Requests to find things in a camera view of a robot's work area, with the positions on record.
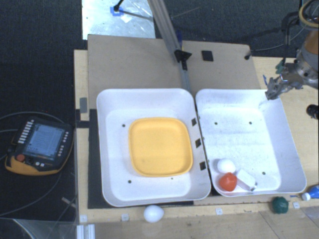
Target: green ball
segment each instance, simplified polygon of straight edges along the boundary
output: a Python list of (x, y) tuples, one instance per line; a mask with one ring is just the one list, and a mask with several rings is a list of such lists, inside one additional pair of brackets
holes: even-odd
[(275, 197), (272, 202), (275, 213), (286, 213), (288, 211), (289, 203), (283, 197)]

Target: white bin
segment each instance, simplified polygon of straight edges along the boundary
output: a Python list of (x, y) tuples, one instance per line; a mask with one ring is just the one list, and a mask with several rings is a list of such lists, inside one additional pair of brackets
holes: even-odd
[[(212, 183), (223, 196), (296, 193), (306, 187), (295, 144), (280, 99), (264, 90), (201, 90), (196, 95), (200, 127)], [(232, 192), (218, 184), (221, 158), (235, 163), (257, 182), (254, 191), (238, 185)]]
[[(115, 206), (134, 206), (205, 198), (211, 190), (194, 99), (183, 89), (109, 89), (97, 97), (102, 191)], [(130, 160), (128, 134), (137, 119), (165, 117), (181, 120), (187, 127), (193, 166), (184, 174), (145, 177)]]

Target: display screen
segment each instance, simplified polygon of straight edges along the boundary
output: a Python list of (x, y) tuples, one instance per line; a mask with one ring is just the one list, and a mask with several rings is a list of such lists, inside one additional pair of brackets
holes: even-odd
[(36, 123), (24, 153), (54, 160), (64, 129)]

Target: blue tape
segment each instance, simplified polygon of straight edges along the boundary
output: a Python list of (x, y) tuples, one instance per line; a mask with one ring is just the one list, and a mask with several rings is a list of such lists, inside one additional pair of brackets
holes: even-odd
[(123, 10), (123, 8), (119, 8), (119, 11), (114, 11), (114, 7), (110, 7), (110, 12), (114, 17), (118, 17), (118, 16), (122, 16), (124, 15), (123, 12), (121, 12)]
[(176, 36), (178, 39), (178, 43), (179, 43), (180, 47), (182, 48), (183, 47), (183, 37), (182, 37), (181, 31), (179, 29), (176, 29)]
[(266, 78), (266, 76), (263, 75), (263, 78), (264, 78), (264, 82), (265, 82), (265, 84), (266, 84), (266, 86), (267, 86), (268, 84), (267, 84), (267, 78)]

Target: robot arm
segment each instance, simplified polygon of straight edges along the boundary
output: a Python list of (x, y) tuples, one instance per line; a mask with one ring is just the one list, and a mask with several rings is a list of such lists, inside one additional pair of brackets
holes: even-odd
[(318, 89), (318, 15), (307, 15), (306, 11), (312, 3), (304, 4), (299, 11), (299, 19), (304, 28), (311, 30), (302, 47), (297, 51), (294, 63), (279, 64), (277, 78), (270, 78), (267, 84), (266, 97), (268, 100), (278, 98), (282, 93), (291, 89), (300, 89), (303, 85)]

